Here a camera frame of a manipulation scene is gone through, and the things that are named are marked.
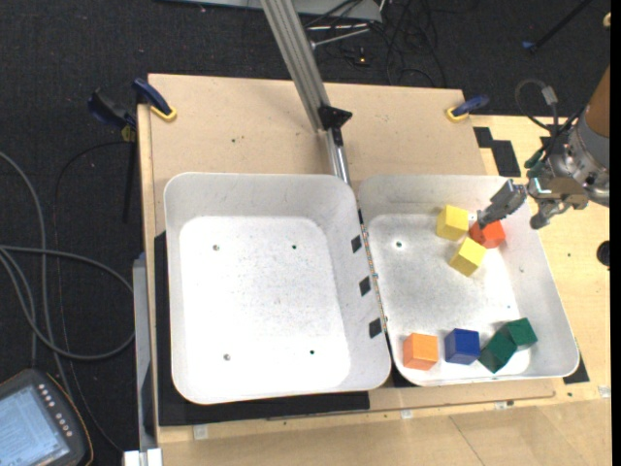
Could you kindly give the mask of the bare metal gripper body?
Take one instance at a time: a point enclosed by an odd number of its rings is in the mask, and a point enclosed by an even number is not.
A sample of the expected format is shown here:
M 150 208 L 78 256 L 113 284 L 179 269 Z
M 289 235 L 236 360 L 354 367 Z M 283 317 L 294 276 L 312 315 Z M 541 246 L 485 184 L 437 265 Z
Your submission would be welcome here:
M 539 157 L 529 160 L 527 191 L 540 210 L 609 207 L 609 172 L 588 152 L 578 135 L 542 140 Z

